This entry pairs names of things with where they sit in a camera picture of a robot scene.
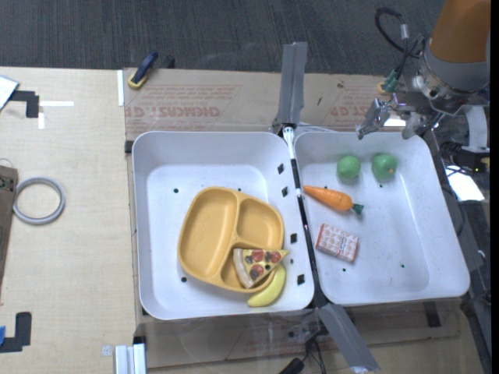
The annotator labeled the yellow banana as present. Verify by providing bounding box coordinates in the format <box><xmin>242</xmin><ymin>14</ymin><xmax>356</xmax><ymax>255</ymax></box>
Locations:
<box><xmin>246</xmin><ymin>264</ymin><xmax>288</xmax><ymax>309</ymax></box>

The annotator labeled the yellow divided plate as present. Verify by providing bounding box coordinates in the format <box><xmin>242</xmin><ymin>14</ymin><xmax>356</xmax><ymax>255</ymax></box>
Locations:
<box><xmin>176</xmin><ymin>186</ymin><xmax>285</xmax><ymax>294</ymax></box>

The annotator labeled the green toy fruit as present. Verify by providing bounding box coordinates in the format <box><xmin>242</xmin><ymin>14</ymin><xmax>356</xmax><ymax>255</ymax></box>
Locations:
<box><xmin>336</xmin><ymin>153</ymin><xmax>362</xmax><ymax>181</ymax></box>
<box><xmin>370</xmin><ymin>152</ymin><xmax>399</xmax><ymax>182</ymax></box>

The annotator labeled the grey tape roll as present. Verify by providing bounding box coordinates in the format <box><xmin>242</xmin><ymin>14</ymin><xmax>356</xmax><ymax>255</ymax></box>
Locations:
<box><xmin>12</xmin><ymin>176</ymin><xmax>66</xmax><ymax>226</ymax></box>

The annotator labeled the orange and white carton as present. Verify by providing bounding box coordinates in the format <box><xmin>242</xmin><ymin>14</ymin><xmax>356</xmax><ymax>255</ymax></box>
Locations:
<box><xmin>314</xmin><ymin>223</ymin><xmax>360</xmax><ymax>263</ymax></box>

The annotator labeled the white paper sheet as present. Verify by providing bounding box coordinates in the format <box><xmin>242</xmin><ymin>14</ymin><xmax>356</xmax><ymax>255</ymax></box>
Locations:
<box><xmin>0</xmin><ymin>74</ymin><xmax>20</xmax><ymax>111</ymax></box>

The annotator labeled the brown cardboard board red print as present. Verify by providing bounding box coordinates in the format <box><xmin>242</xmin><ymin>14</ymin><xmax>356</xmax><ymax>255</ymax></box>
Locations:
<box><xmin>122</xmin><ymin>67</ymin><xmax>475</xmax><ymax>369</ymax></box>

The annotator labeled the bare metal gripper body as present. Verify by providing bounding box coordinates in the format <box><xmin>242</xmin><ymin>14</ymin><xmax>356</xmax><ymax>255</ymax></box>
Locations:
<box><xmin>389</xmin><ymin>72</ymin><xmax>490</xmax><ymax>126</ymax></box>

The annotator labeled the toy pizza slice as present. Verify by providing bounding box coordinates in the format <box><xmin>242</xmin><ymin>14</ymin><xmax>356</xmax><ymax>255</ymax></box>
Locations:
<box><xmin>232</xmin><ymin>247</ymin><xmax>290</xmax><ymax>290</ymax></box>

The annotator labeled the black cylinder on white bracket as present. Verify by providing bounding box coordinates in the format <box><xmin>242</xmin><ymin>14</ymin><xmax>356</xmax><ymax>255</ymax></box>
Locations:
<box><xmin>440</xmin><ymin>105</ymin><xmax>491</xmax><ymax>173</ymax></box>

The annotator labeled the orange carrot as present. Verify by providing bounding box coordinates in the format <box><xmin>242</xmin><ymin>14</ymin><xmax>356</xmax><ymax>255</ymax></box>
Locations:
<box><xmin>303</xmin><ymin>185</ymin><xmax>366</xmax><ymax>216</ymax></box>

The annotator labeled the white plastic tray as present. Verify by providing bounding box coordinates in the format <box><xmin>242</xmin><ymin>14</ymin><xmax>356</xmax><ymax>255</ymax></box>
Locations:
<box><xmin>292</xmin><ymin>130</ymin><xmax>472</xmax><ymax>308</ymax></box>
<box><xmin>131</xmin><ymin>130</ymin><xmax>316</xmax><ymax>322</ymax></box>

